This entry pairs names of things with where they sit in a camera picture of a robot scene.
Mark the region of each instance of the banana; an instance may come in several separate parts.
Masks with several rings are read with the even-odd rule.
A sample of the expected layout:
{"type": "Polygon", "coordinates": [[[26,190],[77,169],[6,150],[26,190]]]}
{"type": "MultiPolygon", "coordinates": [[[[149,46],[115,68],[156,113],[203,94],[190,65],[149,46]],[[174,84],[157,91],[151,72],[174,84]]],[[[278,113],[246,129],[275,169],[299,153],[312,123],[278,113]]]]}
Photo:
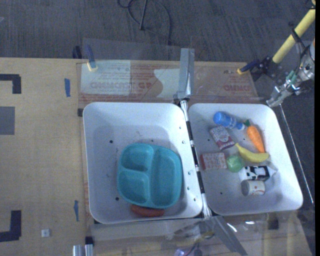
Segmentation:
{"type": "Polygon", "coordinates": [[[269,158],[269,153],[253,153],[246,148],[239,145],[239,143],[235,144],[239,150],[240,156],[252,163],[261,163],[269,158]]]}

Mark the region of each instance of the blue tray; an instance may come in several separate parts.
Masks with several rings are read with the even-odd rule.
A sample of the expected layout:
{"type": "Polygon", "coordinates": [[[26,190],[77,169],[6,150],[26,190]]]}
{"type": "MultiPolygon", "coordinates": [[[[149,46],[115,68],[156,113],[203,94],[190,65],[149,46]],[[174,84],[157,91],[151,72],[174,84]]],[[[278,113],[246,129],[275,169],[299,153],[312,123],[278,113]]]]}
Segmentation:
{"type": "Polygon", "coordinates": [[[117,189],[126,201],[134,205],[165,209],[178,201],[182,176],[181,159],[172,150],[134,143],[120,155],[117,189]]]}

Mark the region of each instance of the yellow pole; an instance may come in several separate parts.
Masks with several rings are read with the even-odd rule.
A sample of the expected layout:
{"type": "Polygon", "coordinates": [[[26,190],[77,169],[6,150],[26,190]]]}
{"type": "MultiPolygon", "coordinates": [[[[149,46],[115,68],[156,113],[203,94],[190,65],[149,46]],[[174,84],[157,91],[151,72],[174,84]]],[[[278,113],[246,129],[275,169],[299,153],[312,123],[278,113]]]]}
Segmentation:
{"type": "MultiPolygon", "coordinates": [[[[309,26],[315,21],[316,19],[316,10],[311,9],[309,10],[306,15],[303,17],[303,19],[300,21],[300,23],[296,26],[294,29],[296,34],[301,37],[306,30],[309,28],[309,26]]],[[[276,54],[273,56],[272,60],[274,63],[279,64],[284,57],[287,55],[287,53],[291,50],[291,48],[295,45],[296,41],[293,38],[292,35],[290,35],[286,41],[283,43],[283,45],[280,47],[280,49],[276,52],[276,54]]]]}

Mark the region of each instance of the red sausage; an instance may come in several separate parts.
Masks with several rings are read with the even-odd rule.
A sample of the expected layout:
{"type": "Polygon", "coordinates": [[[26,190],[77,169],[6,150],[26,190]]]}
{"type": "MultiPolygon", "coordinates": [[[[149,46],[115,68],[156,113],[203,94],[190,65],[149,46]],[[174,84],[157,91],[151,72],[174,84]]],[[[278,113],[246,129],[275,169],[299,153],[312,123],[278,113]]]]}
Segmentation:
{"type": "Polygon", "coordinates": [[[131,211],[133,211],[135,214],[138,214],[142,217],[160,217],[165,213],[164,209],[153,209],[153,208],[138,206],[135,204],[131,205],[131,211]]]}

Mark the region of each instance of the water bottle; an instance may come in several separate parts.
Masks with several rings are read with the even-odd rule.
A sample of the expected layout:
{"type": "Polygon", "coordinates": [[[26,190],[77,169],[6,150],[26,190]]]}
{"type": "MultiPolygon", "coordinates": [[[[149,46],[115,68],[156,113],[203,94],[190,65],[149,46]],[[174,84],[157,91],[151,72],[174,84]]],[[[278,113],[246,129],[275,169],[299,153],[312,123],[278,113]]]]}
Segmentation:
{"type": "Polygon", "coordinates": [[[243,130],[245,128],[245,125],[242,122],[238,122],[236,118],[222,112],[215,113],[213,116],[213,121],[217,125],[221,125],[229,129],[236,127],[238,130],[243,130]]]}

